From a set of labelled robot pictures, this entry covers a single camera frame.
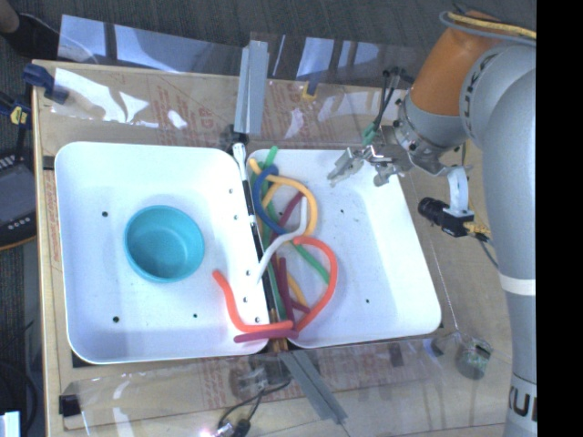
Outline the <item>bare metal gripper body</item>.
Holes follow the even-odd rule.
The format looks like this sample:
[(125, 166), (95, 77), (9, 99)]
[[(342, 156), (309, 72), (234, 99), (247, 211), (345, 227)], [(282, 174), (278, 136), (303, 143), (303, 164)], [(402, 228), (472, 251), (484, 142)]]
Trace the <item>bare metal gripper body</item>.
[(381, 168), (381, 176), (404, 173), (411, 168), (440, 176), (447, 169), (441, 156), (449, 150), (449, 136), (429, 127), (370, 123), (363, 132), (363, 147), (365, 158)]

